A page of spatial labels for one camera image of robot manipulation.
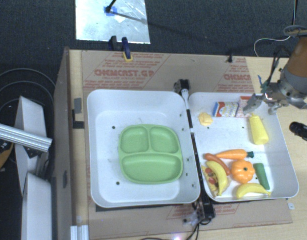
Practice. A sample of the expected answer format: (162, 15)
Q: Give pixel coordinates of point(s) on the orange-red sausage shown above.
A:
(219, 162)

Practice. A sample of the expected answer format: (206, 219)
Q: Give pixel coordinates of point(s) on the white plastic tray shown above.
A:
(233, 136)
(106, 159)

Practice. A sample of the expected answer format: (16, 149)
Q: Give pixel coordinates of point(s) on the green cucumber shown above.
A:
(263, 176)

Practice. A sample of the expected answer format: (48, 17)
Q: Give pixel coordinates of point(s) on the yellow banana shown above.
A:
(221, 177)
(252, 189)

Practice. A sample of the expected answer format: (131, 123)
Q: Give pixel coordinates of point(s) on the pizza slice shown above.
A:
(210, 180)

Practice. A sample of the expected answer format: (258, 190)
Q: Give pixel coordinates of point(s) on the brown cardboard board, red print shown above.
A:
(153, 71)

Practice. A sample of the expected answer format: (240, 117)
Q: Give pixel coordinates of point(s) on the red and white carton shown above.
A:
(243, 101)

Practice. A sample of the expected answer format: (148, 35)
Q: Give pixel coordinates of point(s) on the orange pumpkin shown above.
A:
(242, 172)

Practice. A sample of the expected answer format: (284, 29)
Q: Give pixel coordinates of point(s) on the orange carrot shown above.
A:
(233, 154)

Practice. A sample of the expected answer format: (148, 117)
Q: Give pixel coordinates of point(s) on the yellow toy pastry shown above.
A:
(206, 119)

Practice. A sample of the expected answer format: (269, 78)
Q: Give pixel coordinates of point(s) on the green divided plate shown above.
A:
(151, 164)

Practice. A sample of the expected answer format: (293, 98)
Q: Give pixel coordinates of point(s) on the thin black and white rod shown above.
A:
(192, 134)

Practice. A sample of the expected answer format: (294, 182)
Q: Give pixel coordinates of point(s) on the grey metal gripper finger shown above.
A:
(256, 99)
(248, 108)

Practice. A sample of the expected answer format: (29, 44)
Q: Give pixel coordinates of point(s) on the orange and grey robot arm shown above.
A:
(301, 59)

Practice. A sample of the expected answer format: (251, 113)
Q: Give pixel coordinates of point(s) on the black cylinder on white bracket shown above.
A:
(301, 130)

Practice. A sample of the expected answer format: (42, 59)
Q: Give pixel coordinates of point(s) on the blue and white carton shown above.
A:
(226, 109)

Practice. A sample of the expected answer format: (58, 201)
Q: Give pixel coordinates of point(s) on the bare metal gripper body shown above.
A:
(276, 94)

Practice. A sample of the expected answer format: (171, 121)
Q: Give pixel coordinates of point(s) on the yellow squeeze bottle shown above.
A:
(258, 131)

